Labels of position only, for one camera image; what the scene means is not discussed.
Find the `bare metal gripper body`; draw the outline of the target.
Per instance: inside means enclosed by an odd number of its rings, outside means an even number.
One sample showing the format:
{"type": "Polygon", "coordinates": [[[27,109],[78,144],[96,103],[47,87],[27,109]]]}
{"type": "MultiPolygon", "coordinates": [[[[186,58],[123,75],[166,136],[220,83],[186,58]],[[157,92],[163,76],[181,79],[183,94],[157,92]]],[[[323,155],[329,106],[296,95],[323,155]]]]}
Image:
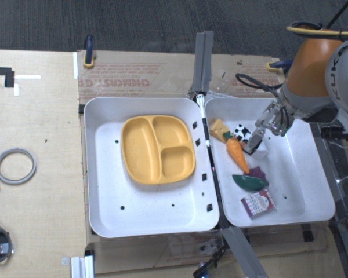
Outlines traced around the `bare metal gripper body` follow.
{"type": "Polygon", "coordinates": [[[255,122],[256,129],[264,133],[270,130],[274,135],[284,137],[293,124],[293,117],[286,106],[278,101],[272,101],[255,122]]]}

